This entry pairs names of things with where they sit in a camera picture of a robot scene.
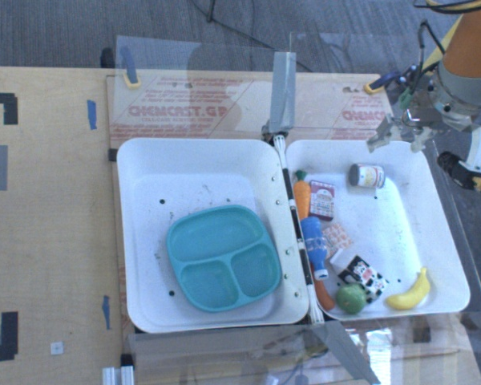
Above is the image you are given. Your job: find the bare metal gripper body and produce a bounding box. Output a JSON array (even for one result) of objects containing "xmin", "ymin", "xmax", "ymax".
[{"xmin": 399, "ymin": 90, "xmax": 481, "ymax": 140}]

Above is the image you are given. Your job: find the small white can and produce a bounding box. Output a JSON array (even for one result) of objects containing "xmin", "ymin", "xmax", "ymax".
[{"xmin": 348, "ymin": 163, "xmax": 386, "ymax": 189}]

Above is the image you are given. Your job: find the white plastic tray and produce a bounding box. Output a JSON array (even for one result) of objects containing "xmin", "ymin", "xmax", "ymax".
[
  {"xmin": 285, "ymin": 139, "xmax": 472, "ymax": 322},
  {"xmin": 115, "ymin": 136, "xmax": 311, "ymax": 334}
]

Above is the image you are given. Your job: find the red and white carton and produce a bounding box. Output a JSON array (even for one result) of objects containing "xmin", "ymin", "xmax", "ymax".
[{"xmin": 308, "ymin": 179, "xmax": 337, "ymax": 222}]

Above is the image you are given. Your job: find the orange carrot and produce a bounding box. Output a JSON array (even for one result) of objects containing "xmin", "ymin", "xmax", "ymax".
[{"xmin": 292, "ymin": 169, "xmax": 312, "ymax": 221}]

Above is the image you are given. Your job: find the pink patterned packet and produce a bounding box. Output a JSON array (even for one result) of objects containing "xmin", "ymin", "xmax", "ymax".
[{"xmin": 321, "ymin": 222, "xmax": 354, "ymax": 261}]

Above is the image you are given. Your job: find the blue bottle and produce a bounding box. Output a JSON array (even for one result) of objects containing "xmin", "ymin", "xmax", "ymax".
[{"xmin": 300, "ymin": 215, "xmax": 330, "ymax": 282}]

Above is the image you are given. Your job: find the cow print milk carton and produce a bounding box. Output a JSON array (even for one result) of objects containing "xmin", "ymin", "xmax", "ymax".
[{"xmin": 329, "ymin": 248, "xmax": 390, "ymax": 305}]

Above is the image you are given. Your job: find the yellow banana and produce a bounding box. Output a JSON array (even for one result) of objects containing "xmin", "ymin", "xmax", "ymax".
[{"xmin": 385, "ymin": 266, "xmax": 432, "ymax": 311}]

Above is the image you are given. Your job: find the green apple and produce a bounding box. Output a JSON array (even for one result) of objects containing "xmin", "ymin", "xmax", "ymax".
[{"xmin": 335, "ymin": 282, "xmax": 368, "ymax": 316}]

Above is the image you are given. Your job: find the brown cardboard board red print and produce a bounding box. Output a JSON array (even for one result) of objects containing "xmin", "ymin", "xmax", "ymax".
[{"xmin": 106, "ymin": 71, "xmax": 394, "ymax": 338}]

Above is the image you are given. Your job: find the teal divided plate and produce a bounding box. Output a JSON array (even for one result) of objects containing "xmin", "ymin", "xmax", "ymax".
[{"xmin": 165, "ymin": 204, "xmax": 283, "ymax": 314}]

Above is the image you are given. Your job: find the black cylinder on white bracket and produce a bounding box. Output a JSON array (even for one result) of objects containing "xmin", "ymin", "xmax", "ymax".
[{"xmin": 436, "ymin": 126, "xmax": 481, "ymax": 197}]

